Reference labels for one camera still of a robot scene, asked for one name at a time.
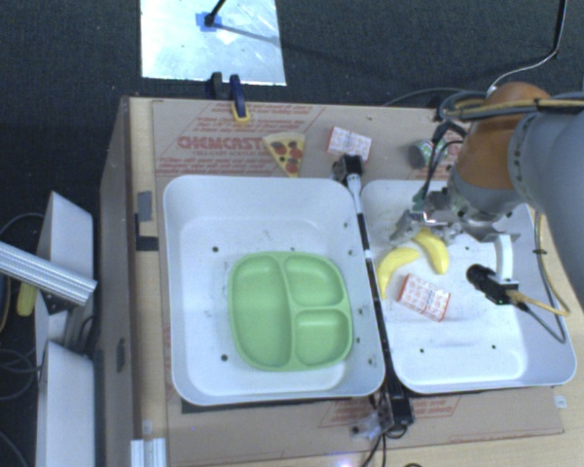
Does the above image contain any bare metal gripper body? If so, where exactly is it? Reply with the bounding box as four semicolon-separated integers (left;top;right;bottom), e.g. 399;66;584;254
412;188;498;241

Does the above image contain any yellow banana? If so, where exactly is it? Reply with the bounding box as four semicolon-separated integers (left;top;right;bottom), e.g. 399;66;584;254
413;227;451;276
376;246;421;302

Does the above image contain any thin black and white rod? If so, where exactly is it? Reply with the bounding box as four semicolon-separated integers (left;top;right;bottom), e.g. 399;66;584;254
348;172;406;408

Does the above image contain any small green can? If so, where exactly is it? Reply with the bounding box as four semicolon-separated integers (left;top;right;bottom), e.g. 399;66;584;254
413;138;445;169

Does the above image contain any white plastic tray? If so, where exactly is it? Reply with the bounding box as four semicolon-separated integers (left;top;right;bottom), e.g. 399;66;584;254
163;173;387;407
359;178;578;395

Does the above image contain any toy pizza slice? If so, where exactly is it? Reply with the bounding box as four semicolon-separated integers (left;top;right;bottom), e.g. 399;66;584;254
262;131;308;179

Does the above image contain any green divided plate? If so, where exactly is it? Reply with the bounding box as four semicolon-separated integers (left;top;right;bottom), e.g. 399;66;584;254
227;251;356;374

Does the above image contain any brown cardboard board, red print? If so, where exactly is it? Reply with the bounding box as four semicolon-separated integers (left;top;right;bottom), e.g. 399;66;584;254
150;97;566;456

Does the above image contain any black cylinder on white bracket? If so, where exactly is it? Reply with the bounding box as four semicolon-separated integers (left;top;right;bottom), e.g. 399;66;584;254
465;231;522;306

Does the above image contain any black block with thin wires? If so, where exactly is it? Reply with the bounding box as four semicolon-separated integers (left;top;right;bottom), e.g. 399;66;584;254
378;390;416;430
332;154;367;183

